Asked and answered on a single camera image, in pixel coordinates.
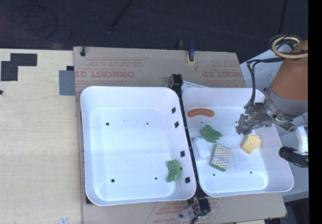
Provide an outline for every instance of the orange sausage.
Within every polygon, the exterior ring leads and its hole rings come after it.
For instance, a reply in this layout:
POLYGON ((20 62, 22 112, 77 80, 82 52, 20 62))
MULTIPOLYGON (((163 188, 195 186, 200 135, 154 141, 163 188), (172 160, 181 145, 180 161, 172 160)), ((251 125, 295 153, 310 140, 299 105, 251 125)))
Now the orange sausage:
POLYGON ((187 113, 188 117, 194 117, 197 115, 204 115, 208 117, 213 117, 215 115, 215 112, 213 112, 210 109, 203 109, 203 108, 198 108, 198 109, 192 109, 187 113))

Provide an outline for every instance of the dark background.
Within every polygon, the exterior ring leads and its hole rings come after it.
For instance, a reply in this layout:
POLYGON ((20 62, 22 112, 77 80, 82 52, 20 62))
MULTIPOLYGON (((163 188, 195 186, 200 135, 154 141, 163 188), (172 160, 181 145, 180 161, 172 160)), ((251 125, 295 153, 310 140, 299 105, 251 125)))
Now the dark background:
POLYGON ((308 38, 308 0, 0 0, 0 48, 74 46, 236 52, 240 63, 278 34, 308 38))

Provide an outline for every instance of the cardboard sheet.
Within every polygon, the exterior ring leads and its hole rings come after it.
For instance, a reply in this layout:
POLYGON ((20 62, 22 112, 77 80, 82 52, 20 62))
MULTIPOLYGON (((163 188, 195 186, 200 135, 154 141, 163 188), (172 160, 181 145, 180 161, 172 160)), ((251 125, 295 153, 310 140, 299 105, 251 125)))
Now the cardboard sheet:
MULTIPOLYGON (((195 51, 195 64, 188 64, 187 51, 126 48, 74 47, 75 94, 79 142, 80 182, 84 224, 185 224, 178 212, 187 201, 136 203, 96 206, 88 203, 85 192, 84 146, 81 124, 82 91, 89 86, 166 86, 171 74, 208 87, 245 87, 235 53, 195 51)), ((286 208, 280 193, 208 198, 211 212, 198 220, 200 224, 231 223, 284 217, 286 208)))

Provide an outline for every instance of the white tray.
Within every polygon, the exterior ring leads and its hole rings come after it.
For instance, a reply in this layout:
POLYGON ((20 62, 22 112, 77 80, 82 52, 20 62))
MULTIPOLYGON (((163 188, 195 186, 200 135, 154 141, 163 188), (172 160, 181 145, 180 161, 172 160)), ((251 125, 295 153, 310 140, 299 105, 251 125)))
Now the white tray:
POLYGON ((88 87, 80 103, 85 187, 92 203, 184 200, 194 195, 196 180, 173 90, 88 87), (181 177, 167 182, 167 162, 174 159, 182 167, 181 177))
MULTIPOLYGON (((207 108, 215 112, 213 117, 187 116, 191 140, 200 136, 199 130, 208 124, 222 133, 218 143, 231 149, 225 172, 210 166, 210 159, 196 161, 200 186, 209 196, 285 192, 293 187, 289 164, 278 154, 282 144, 275 125, 253 130, 262 140, 260 148, 251 154, 241 148, 246 135, 238 135, 235 126, 245 112, 244 105, 251 94, 252 89, 249 88, 188 88, 183 91, 186 114, 194 108, 207 108)), ((263 102, 264 98, 264 94, 256 90, 255 102, 263 102)), ((207 145, 212 152, 214 144, 207 142, 207 145)))

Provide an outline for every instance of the blue clamp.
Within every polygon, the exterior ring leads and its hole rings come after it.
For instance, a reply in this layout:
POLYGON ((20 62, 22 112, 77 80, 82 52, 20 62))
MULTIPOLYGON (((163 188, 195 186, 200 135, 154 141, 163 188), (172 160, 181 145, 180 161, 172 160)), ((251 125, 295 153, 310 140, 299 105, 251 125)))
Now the blue clamp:
POLYGON ((189 54, 187 54, 187 62, 188 64, 194 64, 195 60, 195 46, 192 41, 189 41, 189 54))

